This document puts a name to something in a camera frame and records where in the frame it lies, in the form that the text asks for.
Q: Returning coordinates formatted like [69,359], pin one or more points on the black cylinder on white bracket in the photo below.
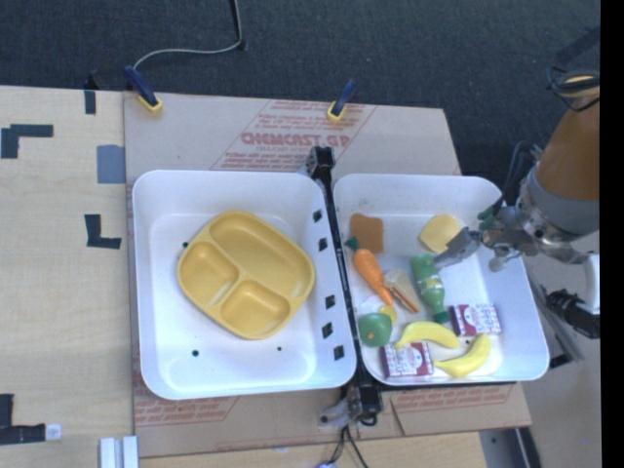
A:
[580,305]

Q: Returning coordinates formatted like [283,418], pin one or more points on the yellow banana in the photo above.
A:
[426,333]
[468,361]

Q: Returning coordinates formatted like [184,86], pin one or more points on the toy sandwich wedge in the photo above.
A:
[402,290]

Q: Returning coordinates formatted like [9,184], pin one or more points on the white fried egg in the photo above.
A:
[371,305]

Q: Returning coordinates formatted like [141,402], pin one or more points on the orange carrot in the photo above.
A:
[370,268]

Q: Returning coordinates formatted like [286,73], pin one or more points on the small yellow lemon piece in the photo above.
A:
[389,312]

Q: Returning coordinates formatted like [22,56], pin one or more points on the brown bread slice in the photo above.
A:
[366,232]

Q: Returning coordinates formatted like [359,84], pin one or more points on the red and white carton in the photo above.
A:
[478,319]
[407,360]

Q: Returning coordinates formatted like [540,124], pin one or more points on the white plastic tray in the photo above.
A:
[234,363]
[517,339]

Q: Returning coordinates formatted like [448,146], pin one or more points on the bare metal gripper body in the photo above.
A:
[524,234]

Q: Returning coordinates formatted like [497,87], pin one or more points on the green bottle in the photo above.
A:
[429,283]

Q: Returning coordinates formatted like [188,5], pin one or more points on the green pepper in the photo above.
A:
[374,329]

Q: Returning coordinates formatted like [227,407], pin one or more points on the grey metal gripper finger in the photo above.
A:
[502,259]
[458,247]

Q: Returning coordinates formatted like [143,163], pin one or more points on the brown cardboard board red print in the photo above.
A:
[273,129]

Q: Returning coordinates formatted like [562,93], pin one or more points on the pale yellow round biscuit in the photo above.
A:
[438,232]

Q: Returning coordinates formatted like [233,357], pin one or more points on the yellow divided plate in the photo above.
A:
[244,271]

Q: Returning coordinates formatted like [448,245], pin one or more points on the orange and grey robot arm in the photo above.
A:
[570,164]

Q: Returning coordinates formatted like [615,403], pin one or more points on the thin black and white rod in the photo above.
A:
[341,271]

